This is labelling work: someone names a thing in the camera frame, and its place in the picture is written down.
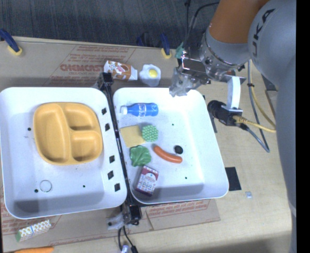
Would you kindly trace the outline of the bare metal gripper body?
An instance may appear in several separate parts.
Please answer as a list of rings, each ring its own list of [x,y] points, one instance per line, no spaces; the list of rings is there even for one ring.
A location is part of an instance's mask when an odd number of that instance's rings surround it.
[[[233,64],[221,58],[206,54],[194,57],[188,54],[182,56],[179,71],[182,76],[190,75],[197,80],[197,85],[206,84],[209,81],[227,82],[236,71],[240,71],[244,64]]]

